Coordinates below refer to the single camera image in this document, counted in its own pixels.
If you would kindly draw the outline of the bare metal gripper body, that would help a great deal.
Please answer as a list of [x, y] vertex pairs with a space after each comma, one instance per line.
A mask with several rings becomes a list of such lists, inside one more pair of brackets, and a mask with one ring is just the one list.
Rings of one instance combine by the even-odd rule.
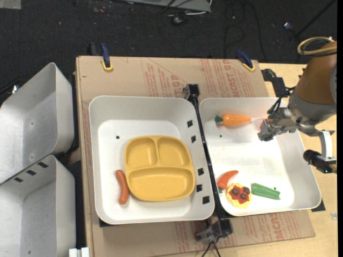
[[279, 134], [294, 133], [297, 124], [292, 120], [292, 113], [288, 108], [279, 108], [268, 116], [269, 129], [279, 129]]

